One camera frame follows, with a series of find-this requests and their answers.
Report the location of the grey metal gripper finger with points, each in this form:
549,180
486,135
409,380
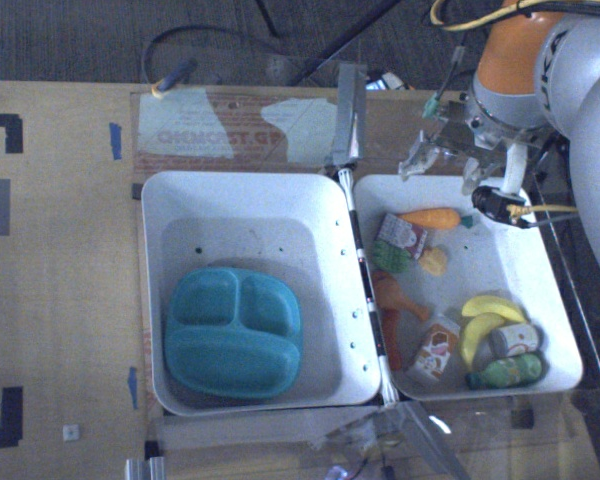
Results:
476,175
420,158

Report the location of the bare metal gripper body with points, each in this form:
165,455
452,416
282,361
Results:
460,130

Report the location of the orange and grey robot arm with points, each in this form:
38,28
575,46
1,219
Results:
575,93

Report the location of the orange carrot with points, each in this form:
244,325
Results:
430,219

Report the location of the purple and white carton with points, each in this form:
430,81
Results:
402,234

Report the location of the white plastic tray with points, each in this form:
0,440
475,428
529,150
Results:
260,208
500,268

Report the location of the green grapes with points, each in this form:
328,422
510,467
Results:
387,259

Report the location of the orange chicken drumstick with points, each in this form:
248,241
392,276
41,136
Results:
392,293

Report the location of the yellow banana bunch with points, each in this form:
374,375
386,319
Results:
475,335

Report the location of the brown cardboard board red print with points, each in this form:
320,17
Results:
260,128

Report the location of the small white can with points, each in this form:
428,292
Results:
515,339

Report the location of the orange and white carton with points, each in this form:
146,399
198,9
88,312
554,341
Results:
435,350

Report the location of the red sausage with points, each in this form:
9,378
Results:
392,338

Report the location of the green bottle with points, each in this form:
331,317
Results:
507,370

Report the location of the teal divided plate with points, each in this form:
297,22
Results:
230,338

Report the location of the small white square block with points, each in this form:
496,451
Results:
70,432

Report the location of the black cylinder on white bracket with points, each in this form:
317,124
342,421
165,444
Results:
495,202

